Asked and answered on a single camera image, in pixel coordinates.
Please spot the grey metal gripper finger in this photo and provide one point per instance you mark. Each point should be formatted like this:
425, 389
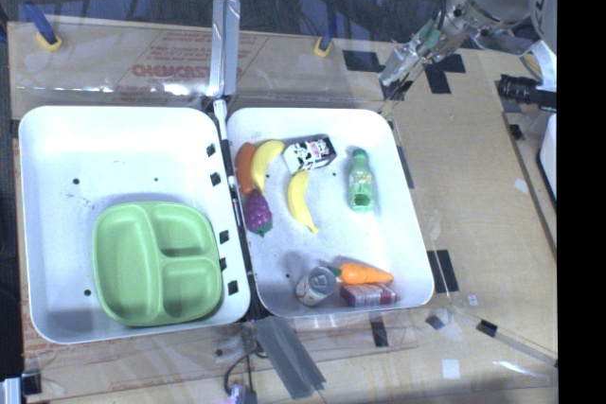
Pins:
406, 68
398, 57

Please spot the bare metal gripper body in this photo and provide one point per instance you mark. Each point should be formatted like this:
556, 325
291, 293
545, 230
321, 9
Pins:
466, 21

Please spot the green plastic bottle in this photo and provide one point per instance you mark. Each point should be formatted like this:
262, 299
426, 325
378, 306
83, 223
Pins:
362, 184

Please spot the black and white cow-print carton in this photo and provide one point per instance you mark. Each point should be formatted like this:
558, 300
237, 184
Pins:
310, 153

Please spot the yellow banana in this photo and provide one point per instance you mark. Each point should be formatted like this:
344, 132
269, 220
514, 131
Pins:
262, 165
298, 198

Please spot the white plastic tray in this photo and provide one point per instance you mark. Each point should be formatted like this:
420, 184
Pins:
71, 156
341, 241

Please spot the orange sausage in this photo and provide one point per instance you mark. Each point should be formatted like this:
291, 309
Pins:
244, 170

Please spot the purple grapes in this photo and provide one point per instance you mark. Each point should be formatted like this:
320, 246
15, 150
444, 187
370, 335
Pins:
257, 213

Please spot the orange carrot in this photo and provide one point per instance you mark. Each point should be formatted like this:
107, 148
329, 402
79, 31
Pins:
364, 273

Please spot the red packet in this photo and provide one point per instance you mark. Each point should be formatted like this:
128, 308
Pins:
367, 294

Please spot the small white can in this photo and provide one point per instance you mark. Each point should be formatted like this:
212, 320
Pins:
315, 288

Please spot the brown cardboard board, red print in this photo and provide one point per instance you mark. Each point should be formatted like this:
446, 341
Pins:
142, 57

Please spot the green divided plate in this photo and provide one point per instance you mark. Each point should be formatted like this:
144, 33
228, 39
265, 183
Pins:
123, 265

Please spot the black cylinder on white bracket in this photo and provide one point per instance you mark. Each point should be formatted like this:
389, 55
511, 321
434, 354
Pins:
523, 91

